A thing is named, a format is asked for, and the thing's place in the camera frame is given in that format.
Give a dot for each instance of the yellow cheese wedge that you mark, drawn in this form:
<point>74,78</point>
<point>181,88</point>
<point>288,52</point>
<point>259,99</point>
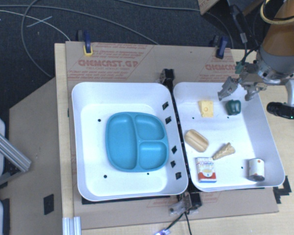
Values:
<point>206,108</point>

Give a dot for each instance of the black cylinder on white bracket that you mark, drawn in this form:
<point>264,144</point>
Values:
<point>285,106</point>

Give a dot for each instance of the white and orange can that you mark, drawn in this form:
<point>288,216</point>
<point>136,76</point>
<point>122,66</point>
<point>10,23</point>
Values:
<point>256,169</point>

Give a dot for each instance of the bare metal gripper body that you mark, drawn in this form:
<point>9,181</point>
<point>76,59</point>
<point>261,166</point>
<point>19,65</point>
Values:
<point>256,76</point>

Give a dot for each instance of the blue divided plate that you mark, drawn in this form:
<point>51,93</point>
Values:
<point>136,142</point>

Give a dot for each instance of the white plastic tray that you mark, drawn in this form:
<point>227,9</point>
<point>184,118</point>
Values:
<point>127,141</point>
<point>235,141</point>

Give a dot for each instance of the thin black rod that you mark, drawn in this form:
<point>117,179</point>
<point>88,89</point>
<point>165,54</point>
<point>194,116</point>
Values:
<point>180,136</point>

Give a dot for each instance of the tan hot dog bun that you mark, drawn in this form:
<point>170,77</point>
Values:
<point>196,140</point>

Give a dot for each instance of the beige waffle cone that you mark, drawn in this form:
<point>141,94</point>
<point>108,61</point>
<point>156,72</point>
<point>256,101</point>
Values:
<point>224,152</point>

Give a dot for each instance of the green bell pepper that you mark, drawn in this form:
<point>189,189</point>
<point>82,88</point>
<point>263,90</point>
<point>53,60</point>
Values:
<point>233,106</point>

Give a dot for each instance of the brown cardboard board red print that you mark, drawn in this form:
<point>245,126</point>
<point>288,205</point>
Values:
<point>117,62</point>

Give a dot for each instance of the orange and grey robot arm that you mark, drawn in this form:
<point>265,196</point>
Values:
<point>279,38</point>

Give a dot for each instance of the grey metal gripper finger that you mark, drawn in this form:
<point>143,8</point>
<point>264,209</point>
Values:
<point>227,88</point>
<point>252,92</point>

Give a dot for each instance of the white and red carton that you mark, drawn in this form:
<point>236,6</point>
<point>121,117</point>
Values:
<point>206,169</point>

